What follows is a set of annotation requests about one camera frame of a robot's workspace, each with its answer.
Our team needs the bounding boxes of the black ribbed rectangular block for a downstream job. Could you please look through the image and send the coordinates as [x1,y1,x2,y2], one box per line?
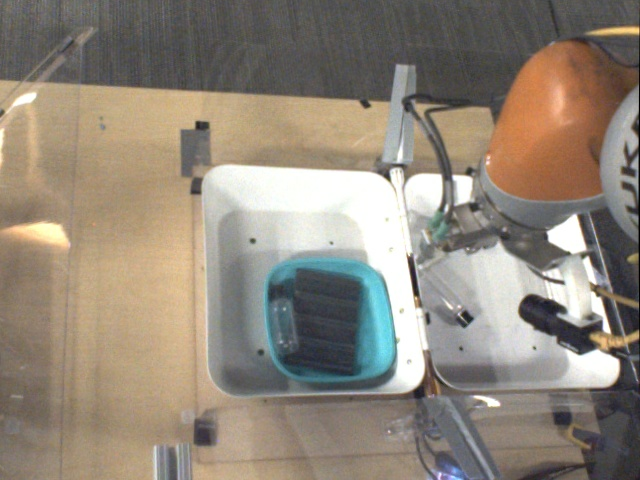
[283,266,365,377]

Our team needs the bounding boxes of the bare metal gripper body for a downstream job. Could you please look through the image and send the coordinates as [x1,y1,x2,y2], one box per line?
[443,200,572,273]

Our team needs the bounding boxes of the white plastic tray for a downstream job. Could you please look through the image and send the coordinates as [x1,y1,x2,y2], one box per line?
[403,172,622,392]
[200,163,427,398]

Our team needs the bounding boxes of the black cylinder on white bracket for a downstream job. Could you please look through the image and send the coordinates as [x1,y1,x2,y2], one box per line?
[518,255,605,356]

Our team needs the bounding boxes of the small clear plastic bottle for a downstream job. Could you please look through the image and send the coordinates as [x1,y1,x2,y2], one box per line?
[269,296,300,355]

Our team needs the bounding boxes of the teal square bowl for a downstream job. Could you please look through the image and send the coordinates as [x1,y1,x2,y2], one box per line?
[263,257,399,385]

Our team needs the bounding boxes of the clear bottle with black cap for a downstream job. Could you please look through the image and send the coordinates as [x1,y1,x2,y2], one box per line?
[418,261,475,329]

